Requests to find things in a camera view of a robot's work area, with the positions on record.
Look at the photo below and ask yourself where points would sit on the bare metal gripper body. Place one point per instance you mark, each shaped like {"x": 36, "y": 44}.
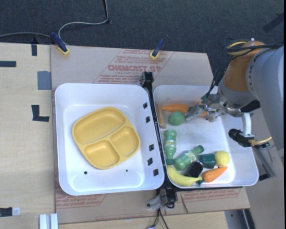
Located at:
{"x": 222, "y": 105}

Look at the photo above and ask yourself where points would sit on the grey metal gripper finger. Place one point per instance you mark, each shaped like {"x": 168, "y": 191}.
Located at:
{"x": 196, "y": 111}
{"x": 215, "y": 116}

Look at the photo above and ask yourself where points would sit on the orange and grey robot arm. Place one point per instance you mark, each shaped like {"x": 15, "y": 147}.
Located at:
{"x": 264, "y": 80}

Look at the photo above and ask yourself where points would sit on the green round fruit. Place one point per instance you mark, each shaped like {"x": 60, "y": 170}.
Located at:
{"x": 176, "y": 118}

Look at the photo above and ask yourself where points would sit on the orange carrot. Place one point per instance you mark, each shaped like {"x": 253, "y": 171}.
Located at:
{"x": 213, "y": 174}
{"x": 175, "y": 108}

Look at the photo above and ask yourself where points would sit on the white plastic tray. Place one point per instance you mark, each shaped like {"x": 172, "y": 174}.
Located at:
{"x": 205, "y": 137}
{"x": 69, "y": 151}

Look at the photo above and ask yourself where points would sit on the green bottle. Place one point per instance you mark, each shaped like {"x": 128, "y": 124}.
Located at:
{"x": 187, "y": 159}
{"x": 170, "y": 144}

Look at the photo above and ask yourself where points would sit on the yellow lemon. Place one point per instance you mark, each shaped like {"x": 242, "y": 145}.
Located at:
{"x": 222, "y": 158}

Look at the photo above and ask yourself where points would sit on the thin black and white rod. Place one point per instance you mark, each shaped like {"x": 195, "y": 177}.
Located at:
{"x": 157, "y": 132}

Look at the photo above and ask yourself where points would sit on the black can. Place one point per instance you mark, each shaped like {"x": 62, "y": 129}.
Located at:
{"x": 194, "y": 169}

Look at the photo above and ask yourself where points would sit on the yellow banana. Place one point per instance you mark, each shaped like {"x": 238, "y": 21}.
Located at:
{"x": 181, "y": 179}

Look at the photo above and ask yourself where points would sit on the yellow divided plate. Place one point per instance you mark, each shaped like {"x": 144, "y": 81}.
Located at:
{"x": 102, "y": 128}

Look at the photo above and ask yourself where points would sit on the brown cardboard board red print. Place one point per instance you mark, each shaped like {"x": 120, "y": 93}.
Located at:
{"x": 85, "y": 63}

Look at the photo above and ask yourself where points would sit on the black cylinder on white bracket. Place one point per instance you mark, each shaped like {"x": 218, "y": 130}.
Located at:
{"x": 239, "y": 136}

